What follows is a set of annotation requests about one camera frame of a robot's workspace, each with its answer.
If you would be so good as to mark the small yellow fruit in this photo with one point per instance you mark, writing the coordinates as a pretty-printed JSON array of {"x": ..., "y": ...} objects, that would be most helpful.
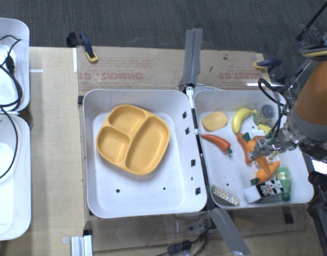
[{"x": 264, "y": 128}]

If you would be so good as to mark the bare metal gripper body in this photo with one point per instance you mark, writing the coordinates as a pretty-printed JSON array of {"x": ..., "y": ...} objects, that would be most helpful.
[{"x": 283, "y": 143}]

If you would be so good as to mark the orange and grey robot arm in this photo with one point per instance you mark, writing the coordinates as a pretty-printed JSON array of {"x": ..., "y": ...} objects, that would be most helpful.
[{"x": 312, "y": 95}]

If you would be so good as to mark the yellow banana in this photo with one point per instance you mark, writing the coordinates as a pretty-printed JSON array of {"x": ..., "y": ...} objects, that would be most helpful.
[{"x": 237, "y": 119}]

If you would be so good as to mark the green bottle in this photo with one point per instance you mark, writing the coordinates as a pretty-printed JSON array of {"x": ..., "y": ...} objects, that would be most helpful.
[{"x": 283, "y": 180}]

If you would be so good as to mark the brown cardboard board red print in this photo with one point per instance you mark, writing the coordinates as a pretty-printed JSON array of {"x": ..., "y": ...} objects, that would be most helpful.
[{"x": 152, "y": 71}]

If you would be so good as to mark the green round fruit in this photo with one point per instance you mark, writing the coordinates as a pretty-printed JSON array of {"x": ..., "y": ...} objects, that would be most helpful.
[{"x": 259, "y": 119}]

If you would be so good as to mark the yellow oval bread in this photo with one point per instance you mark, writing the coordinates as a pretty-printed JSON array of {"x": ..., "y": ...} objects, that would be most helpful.
[{"x": 214, "y": 121}]

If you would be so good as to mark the small white orange carton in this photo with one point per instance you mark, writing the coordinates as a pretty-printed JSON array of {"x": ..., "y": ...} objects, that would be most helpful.
[{"x": 225, "y": 195}]

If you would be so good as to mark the grey can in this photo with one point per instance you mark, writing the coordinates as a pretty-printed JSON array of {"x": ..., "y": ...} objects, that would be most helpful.
[{"x": 267, "y": 111}]

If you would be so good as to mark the white cow print carton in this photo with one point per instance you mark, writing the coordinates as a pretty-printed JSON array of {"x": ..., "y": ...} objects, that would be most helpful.
[{"x": 267, "y": 190}]

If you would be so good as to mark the orange carrot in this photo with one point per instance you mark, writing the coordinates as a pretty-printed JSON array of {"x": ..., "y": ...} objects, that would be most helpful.
[
  {"x": 266, "y": 173},
  {"x": 263, "y": 164}
]

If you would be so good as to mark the red-orange carrot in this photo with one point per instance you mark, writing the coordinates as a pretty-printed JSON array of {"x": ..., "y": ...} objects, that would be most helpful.
[
  {"x": 216, "y": 140},
  {"x": 244, "y": 149}
]

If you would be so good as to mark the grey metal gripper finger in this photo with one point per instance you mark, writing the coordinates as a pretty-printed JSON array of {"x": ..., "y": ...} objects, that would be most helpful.
[
  {"x": 274, "y": 153},
  {"x": 256, "y": 152}
]

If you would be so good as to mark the black cylinder on white bracket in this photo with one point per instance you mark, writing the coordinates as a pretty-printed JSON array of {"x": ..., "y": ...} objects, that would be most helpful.
[{"x": 318, "y": 181}]

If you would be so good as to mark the white plastic tray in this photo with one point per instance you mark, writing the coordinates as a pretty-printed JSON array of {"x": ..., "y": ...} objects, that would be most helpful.
[
  {"x": 142, "y": 196},
  {"x": 227, "y": 169},
  {"x": 8, "y": 183},
  {"x": 3, "y": 95}
]

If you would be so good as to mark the yellow divided plate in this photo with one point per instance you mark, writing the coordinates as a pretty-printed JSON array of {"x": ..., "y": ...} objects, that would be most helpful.
[{"x": 150, "y": 143}]

